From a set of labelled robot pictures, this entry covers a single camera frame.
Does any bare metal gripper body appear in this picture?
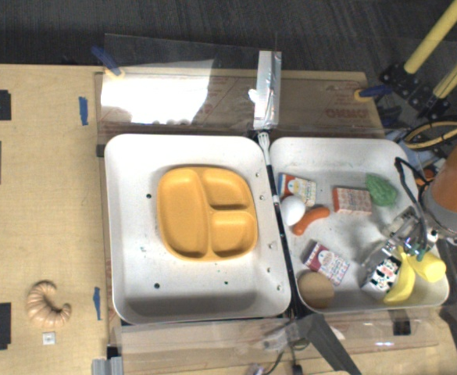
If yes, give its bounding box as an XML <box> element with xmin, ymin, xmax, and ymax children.
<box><xmin>383</xmin><ymin>205</ymin><xmax>441</xmax><ymax>252</ymax></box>

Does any black and white cow carton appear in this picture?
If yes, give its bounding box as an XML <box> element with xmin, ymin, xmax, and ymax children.
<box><xmin>360</xmin><ymin>256</ymin><xmax>403</xmax><ymax>293</ymax></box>

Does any yellow banana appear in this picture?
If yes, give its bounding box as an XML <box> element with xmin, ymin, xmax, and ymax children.
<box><xmin>382</xmin><ymin>247</ymin><xmax>417</xmax><ymax>305</ymax></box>

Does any green broccoli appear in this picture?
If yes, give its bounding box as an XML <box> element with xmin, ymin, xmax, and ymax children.
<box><xmin>365</xmin><ymin>173</ymin><xmax>399</xmax><ymax>208</ymax></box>

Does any red and white carton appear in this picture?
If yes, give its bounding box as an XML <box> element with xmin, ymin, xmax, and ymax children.
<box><xmin>302</xmin><ymin>240</ymin><xmax>351</xmax><ymax>287</ymax></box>

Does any yellow rounded block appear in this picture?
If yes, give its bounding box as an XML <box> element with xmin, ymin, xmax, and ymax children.
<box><xmin>406</xmin><ymin>249</ymin><xmax>448</xmax><ymax>284</ymax></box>

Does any orange and white carton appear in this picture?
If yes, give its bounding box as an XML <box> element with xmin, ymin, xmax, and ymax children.
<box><xmin>331</xmin><ymin>186</ymin><xmax>373</xmax><ymax>216</ymax></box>

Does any orange sausage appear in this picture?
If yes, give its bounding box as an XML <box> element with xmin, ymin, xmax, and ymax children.
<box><xmin>291</xmin><ymin>205</ymin><xmax>331</xmax><ymax>237</ymax></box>

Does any white plastic tray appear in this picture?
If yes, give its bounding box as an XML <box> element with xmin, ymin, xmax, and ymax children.
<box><xmin>269</xmin><ymin>136</ymin><xmax>451</xmax><ymax>314</ymax></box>
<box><xmin>103</xmin><ymin>133</ymin><xmax>293</xmax><ymax>325</ymax></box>

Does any white egg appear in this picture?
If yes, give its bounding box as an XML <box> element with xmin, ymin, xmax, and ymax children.
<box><xmin>280</xmin><ymin>195</ymin><xmax>307</xmax><ymax>227</ymax></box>

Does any white and blue carton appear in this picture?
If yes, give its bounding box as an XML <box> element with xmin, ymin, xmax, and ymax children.
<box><xmin>277</xmin><ymin>172</ymin><xmax>318</xmax><ymax>208</ymax></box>

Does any orange divided plate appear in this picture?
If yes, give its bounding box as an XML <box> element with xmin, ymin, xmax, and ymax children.
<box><xmin>156</xmin><ymin>166</ymin><xmax>259</xmax><ymax>263</ymax></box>

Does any tan croissant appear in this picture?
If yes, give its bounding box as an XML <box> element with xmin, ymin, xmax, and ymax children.
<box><xmin>26</xmin><ymin>280</ymin><xmax>73</xmax><ymax>330</ymax></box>

